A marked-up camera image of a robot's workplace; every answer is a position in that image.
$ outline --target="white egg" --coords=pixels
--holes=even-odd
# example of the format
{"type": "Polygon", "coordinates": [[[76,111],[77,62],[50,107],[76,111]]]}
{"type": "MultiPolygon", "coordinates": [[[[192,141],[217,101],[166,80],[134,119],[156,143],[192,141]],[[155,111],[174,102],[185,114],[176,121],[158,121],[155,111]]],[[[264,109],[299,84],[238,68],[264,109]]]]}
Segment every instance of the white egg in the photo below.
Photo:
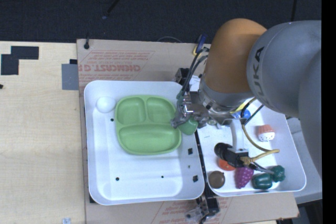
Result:
{"type": "Polygon", "coordinates": [[[96,107],[101,113],[111,112],[115,106],[116,101],[111,97],[100,97],[96,103],[96,107]]]}

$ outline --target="light wood surface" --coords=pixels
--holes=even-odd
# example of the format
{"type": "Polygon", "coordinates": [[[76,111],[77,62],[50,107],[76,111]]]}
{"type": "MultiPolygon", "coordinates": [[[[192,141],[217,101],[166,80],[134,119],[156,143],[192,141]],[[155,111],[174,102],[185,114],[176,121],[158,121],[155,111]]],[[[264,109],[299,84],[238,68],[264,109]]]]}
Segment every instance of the light wood surface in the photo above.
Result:
{"type": "Polygon", "coordinates": [[[39,46],[19,75],[0,76],[0,223],[85,223],[78,91],[62,90],[62,63],[76,44],[39,46]]]}

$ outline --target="divided green plate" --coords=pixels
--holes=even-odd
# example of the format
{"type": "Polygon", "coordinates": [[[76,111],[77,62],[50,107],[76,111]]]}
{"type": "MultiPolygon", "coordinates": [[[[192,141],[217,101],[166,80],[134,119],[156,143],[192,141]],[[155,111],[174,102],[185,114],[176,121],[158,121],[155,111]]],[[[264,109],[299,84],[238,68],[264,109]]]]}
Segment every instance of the divided green plate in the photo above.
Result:
{"type": "Polygon", "coordinates": [[[175,106],[164,97],[132,95],[122,98],[116,106],[115,126],[120,145],[137,155],[168,153],[181,143],[182,133],[170,120],[175,106]]]}

